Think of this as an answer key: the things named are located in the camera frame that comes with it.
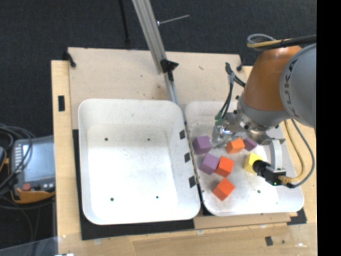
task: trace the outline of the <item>gray electronic device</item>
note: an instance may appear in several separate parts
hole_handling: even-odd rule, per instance
[[[16,174],[12,188],[17,203],[34,203],[55,194],[53,136],[19,139],[10,158],[10,173]]]

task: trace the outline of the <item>block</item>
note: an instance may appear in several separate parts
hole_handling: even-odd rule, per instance
[[[208,135],[202,135],[200,137],[196,137],[193,140],[192,145],[197,155],[206,154],[212,148],[211,141]]]
[[[254,169],[252,168],[252,165],[255,163],[257,160],[263,160],[261,156],[256,155],[255,153],[250,153],[244,161],[243,169],[250,172],[257,174]]]
[[[247,149],[248,151],[252,151],[253,149],[255,149],[257,147],[257,142],[254,141],[251,138],[246,138],[243,139],[244,145],[245,145],[245,149]]]
[[[219,182],[212,192],[216,197],[223,201],[232,193],[233,190],[234,184],[232,184],[226,178],[223,178],[223,180]]]
[[[227,177],[233,169],[234,160],[222,156],[219,160],[218,167],[214,171],[215,173],[221,175],[222,177]]]
[[[226,151],[228,151],[229,154],[235,154],[242,151],[244,147],[245,147],[244,142],[241,139],[241,137],[239,137],[235,140],[229,141],[226,144]]]
[[[211,175],[217,169],[218,163],[219,163],[218,157],[211,155],[210,153],[207,153],[204,156],[199,169]]]

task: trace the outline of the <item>red block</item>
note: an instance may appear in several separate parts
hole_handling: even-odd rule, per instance
[[[222,156],[219,160],[218,167],[215,173],[221,175],[222,177],[227,177],[233,169],[234,161],[225,156]]]
[[[230,193],[234,190],[234,185],[227,180],[226,178],[223,178],[222,181],[214,188],[212,191],[221,201],[226,199]]]
[[[245,147],[244,141],[241,139],[241,137],[229,141],[226,144],[226,151],[228,151],[229,154],[235,154],[235,153],[239,153],[240,151],[242,151]]]

